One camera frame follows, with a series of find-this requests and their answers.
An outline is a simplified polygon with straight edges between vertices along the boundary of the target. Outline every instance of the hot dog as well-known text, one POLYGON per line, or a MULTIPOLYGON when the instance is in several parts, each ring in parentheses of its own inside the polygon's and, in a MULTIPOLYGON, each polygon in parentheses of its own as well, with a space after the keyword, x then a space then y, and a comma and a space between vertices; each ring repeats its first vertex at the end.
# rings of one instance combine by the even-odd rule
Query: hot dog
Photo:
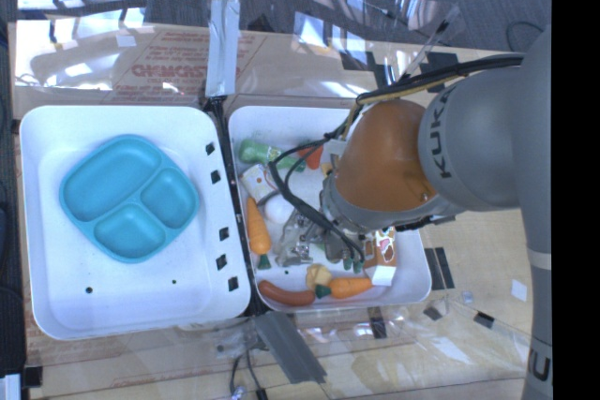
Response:
POLYGON ((280 289, 268 280, 259 283, 259 292, 268 299, 289 306, 305 306, 315 301, 315 292, 312 290, 291 291, 280 289))

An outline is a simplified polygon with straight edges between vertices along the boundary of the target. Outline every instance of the white plastic tray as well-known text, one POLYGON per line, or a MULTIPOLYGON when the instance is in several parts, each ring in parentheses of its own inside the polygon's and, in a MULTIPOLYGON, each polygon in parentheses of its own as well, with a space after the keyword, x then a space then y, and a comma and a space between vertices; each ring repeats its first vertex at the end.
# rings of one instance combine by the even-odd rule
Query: white plastic tray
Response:
MULTIPOLYGON (((325 132, 338 127, 348 115, 344 109, 323 109, 304 107, 242 107, 235 111, 229 122, 232 148, 235 156, 236 175, 245 171, 250 165, 244 164, 237 157, 239 144, 243 139, 252 138, 277 147, 288 149, 306 140, 318 140, 325 132)), ((320 170, 306 168, 295 172, 290 181, 292 192, 313 207, 319 207, 319 192, 322 189, 323 174, 320 170)), ((240 185, 240 197, 246 208, 247 191, 240 185)), ((281 236, 283 225, 265 219, 272 242, 281 236)), ((350 299, 337 300, 331 297, 317 299, 313 304, 303 307, 291 307, 262 297, 262 300, 274 310, 304 311, 351 307, 369 307, 387 304, 412 304, 426 299, 431 291, 431 274, 428 268, 425 250, 418 230, 400 232, 396 235, 397 269, 391 287, 374 287, 369 291, 350 299)), ((332 264, 325 258, 323 251, 311 247, 311 256, 315 263, 322 263, 334 276, 345 276, 341 262, 332 264)), ((258 256, 252 255, 257 284, 261 280, 269 280, 278 287, 288 290, 306 290, 307 265, 287 268, 279 267, 275 256, 269 254, 272 268, 257 270, 258 256)))
POLYGON ((47 335, 66 340, 127 333, 231 319, 246 309, 244 256, 207 115, 189 107, 40 107, 22 119, 21 149, 32 306, 47 335), (80 159, 122 134, 153 142, 200 194, 200 209, 186 229, 135 264, 109 257, 86 239, 58 195, 80 159), (213 172, 220 178, 215 183, 213 172))

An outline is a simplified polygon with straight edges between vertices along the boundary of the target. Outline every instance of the blue plate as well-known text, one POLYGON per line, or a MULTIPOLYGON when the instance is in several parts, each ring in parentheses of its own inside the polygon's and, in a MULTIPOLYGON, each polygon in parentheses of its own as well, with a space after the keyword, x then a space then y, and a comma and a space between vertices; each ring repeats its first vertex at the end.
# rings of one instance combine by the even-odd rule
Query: blue plate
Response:
POLYGON ((141 262, 191 222, 200 206, 193 183, 154 143, 122 135, 86 156, 60 185, 68 218, 107 255, 141 262))

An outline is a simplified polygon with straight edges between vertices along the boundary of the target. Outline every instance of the black hole on tray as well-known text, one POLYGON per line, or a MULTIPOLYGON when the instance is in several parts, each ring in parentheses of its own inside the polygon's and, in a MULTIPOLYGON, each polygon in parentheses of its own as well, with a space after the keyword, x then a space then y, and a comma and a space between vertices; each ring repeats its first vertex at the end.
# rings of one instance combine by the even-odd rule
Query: black hole on tray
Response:
POLYGON ((233 276, 232 278, 230 278, 228 283, 229 283, 229 291, 233 291, 239 287, 236 276, 233 276))
POLYGON ((217 259, 217 270, 221 270, 225 265, 227 265, 227 257, 223 254, 217 259))

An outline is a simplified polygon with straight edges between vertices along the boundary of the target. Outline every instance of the chocolate milk carton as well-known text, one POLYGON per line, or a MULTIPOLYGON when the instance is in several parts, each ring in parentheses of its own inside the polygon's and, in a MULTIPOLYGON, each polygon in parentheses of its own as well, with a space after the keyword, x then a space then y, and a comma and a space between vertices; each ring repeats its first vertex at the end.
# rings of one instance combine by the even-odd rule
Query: chocolate milk carton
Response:
POLYGON ((367 234, 363 241, 365 249, 365 273, 373 285, 390 287, 396 273, 396 229, 376 230, 367 234))

